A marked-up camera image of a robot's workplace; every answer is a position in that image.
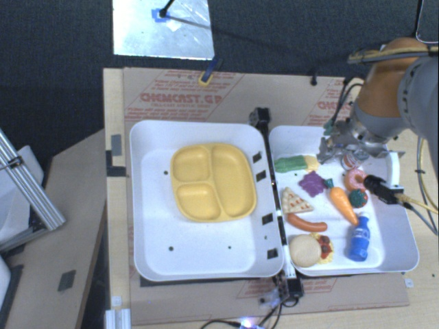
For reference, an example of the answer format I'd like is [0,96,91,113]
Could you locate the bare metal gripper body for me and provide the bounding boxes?
[324,119,391,158]

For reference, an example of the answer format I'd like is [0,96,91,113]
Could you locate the red and white can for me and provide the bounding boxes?
[341,151,362,171]

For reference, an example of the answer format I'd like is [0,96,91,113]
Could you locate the pink doughnut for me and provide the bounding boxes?
[343,168,368,193]

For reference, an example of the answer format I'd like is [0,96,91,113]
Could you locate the purple grapes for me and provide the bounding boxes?
[298,170,329,199]

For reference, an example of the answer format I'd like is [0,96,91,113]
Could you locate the green and yellow corn cob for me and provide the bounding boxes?
[273,154,321,175]

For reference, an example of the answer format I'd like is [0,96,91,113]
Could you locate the red strawberry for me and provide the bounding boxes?
[348,188,369,209]

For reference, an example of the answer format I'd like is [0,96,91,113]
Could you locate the orange carrot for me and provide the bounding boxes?
[323,178,359,227]

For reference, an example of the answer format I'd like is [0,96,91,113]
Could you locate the pizza slice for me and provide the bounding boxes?
[281,186,315,215]

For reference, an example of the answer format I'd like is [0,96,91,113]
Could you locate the thin black and white rod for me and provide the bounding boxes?
[257,121,293,281]

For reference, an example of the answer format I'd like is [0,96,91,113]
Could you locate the orange-red sausage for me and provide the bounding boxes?
[285,212,329,233]

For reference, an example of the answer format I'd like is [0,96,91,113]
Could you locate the white plastic tray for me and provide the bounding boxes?
[129,119,286,282]
[268,125,420,278]

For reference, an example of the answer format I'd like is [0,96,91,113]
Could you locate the blue bottle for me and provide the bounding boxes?
[344,214,372,263]

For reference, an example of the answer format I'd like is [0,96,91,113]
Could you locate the yellow spaghetti with red sauce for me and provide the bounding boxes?
[309,232,335,265]

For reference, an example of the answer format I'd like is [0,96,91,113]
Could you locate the tan bread bun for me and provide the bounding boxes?
[288,234,323,268]

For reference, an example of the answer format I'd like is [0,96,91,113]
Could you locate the yellow divided plate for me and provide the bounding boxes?
[169,143,259,223]

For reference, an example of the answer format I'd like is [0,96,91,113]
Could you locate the brown cardboard board red print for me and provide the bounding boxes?
[122,67,411,326]

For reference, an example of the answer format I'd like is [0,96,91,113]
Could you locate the black cylinder on white bracket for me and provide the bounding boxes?
[363,151,406,206]

